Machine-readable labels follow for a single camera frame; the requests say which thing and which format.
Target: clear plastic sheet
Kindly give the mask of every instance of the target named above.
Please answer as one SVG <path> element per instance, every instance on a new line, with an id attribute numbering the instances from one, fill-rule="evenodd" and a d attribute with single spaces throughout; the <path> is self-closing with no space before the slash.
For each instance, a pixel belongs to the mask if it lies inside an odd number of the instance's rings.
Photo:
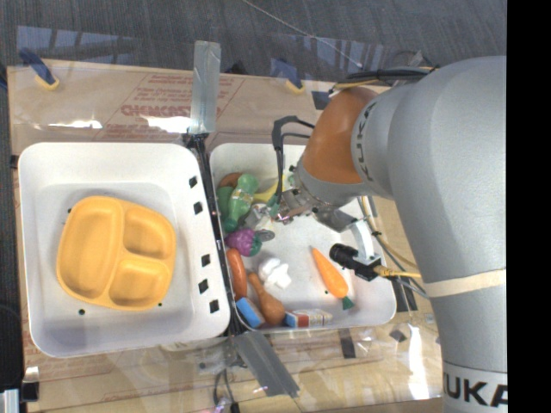
<path id="1" fill-rule="evenodd" d="M 40 52 L 60 83 L 56 90 L 44 90 L 35 82 L 33 69 L 8 69 L 14 155 L 44 141 L 180 143 L 191 106 L 193 45 L 57 32 L 57 47 L 41 53 L 41 39 L 51 41 L 52 35 L 51 30 L 28 27 L 18 34 L 18 46 Z M 77 37 L 80 46 L 75 46 Z M 269 142 L 271 122 L 288 114 L 315 122 L 334 79 L 353 71 L 354 63 L 373 69 L 401 65 L 414 54 L 280 34 L 259 34 L 251 39 L 250 51 L 237 53 L 230 33 L 219 29 L 209 40 L 220 43 L 222 62 L 216 132 L 207 141 L 209 150 L 225 142 Z M 252 68 L 247 54 L 259 42 L 265 46 L 265 66 Z M 153 50 L 156 58 L 149 53 Z M 300 93 L 286 86 L 289 74 L 274 62 L 284 57 L 292 67 L 296 53 L 311 63 L 297 70 L 306 88 Z M 17 186 L 15 174 L 21 239 Z M 379 228 L 408 255 L 393 203 L 375 203 Z M 18 250 L 24 277 L 21 243 Z M 24 297 L 24 280 L 21 286 Z M 430 303 L 412 293 L 401 302 L 383 325 L 267 333 L 299 387 L 294 398 L 267 396 L 232 339 L 223 336 L 92 356 L 50 357 L 33 344 L 23 298 L 25 363 L 40 369 L 40 400 L 28 410 L 215 412 L 229 411 L 235 402 L 242 411 L 309 412 L 439 398 L 442 364 Z"/>

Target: white plastic tray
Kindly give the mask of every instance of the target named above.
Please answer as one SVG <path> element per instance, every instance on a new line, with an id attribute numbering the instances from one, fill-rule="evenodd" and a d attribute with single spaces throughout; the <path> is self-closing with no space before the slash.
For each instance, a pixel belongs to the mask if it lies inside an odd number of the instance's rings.
<path id="1" fill-rule="evenodd" d="M 296 166 L 304 151 L 302 145 L 285 145 L 285 173 L 288 167 Z M 259 191 L 273 184 L 277 179 L 276 154 L 267 144 L 223 144 L 211 154 L 211 170 L 214 186 L 217 187 L 224 175 L 232 172 L 246 172 L 260 181 Z M 360 207 L 354 201 L 342 208 L 348 214 L 361 218 Z M 272 286 L 269 292 L 278 298 L 287 310 L 319 308 L 332 314 L 332 323 L 321 328 L 341 328 L 373 326 L 388 322 L 396 312 L 396 298 L 390 281 L 380 277 L 366 281 L 356 277 L 349 269 L 341 270 L 349 284 L 350 299 L 355 306 L 343 311 L 342 302 L 330 294 L 325 294 L 325 285 L 319 275 L 311 254 L 311 248 L 318 248 L 329 258 L 329 250 L 335 243 L 343 243 L 357 248 L 351 231 L 337 233 L 317 222 L 313 217 L 298 217 L 289 225 L 275 224 L 275 238 L 263 244 L 260 252 L 253 257 L 243 257 L 248 271 L 257 271 L 258 264 L 267 256 L 279 257 L 289 265 L 288 274 L 292 282 L 286 289 Z M 366 250 L 381 253 L 380 245 L 374 237 Z M 248 297 L 257 302 L 257 296 L 248 286 Z M 292 328 L 277 327 L 269 331 L 284 331 Z"/>
<path id="2" fill-rule="evenodd" d="M 190 151 L 174 144 L 40 143 L 21 154 L 19 182 L 30 333 L 42 352 L 97 354 L 212 338 L 226 329 L 229 303 Z M 174 225 L 176 265 L 161 306 L 109 309 L 74 299 L 58 283 L 57 248 L 67 210 L 93 194 L 150 207 Z M 201 212 L 195 213 L 195 204 Z M 204 280 L 208 288 L 201 293 Z"/>

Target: orange carrot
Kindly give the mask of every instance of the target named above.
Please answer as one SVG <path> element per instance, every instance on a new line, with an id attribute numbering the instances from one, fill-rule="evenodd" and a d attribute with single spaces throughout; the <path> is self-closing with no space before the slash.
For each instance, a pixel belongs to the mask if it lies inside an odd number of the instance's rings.
<path id="1" fill-rule="evenodd" d="M 232 288 L 235 293 L 235 301 L 247 296 L 247 273 L 243 258 L 236 248 L 230 248 L 226 252 L 227 261 L 232 269 Z"/>
<path id="2" fill-rule="evenodd" d="M 331 295 L 343 300 L 343 309 L 349 309 L 353 303 L 346 296 L 348 294 L 348 284 L 344 277 L 337 271 L 337 268 L 316 248 L 312 248 L 313 258 L 316 261 L 316 266 L 321 274 L 327 291 Z"/>

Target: gray carpet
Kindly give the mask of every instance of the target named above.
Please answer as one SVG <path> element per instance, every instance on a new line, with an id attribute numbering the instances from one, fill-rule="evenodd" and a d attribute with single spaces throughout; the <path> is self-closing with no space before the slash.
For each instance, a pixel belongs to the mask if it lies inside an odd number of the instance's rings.
<path id="1" fill-rule="evenodd" d="M 506 54 L 507 0 L 0 0 L 0 62 L 26 46 L 45 58 L 189 69 L 196 40 L 216 40 L 222 67 L 269 75 L 284 58 L 333 81 L 407 63 Z M 0 391 L 22 375 L 9 106 L 0 90 Z"/>

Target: orange plate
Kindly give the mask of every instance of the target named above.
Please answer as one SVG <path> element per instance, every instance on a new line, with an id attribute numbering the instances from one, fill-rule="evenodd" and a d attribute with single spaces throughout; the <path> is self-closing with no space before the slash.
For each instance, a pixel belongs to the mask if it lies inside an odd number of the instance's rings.
<path id="1" fill-rule="evenodd" d="M 126 200 L 90 196 L 71 209 L 56 274 L 72 297 L 142 311 L 168 292 L 175 259 L 176 233 L 163 215 Z"/>

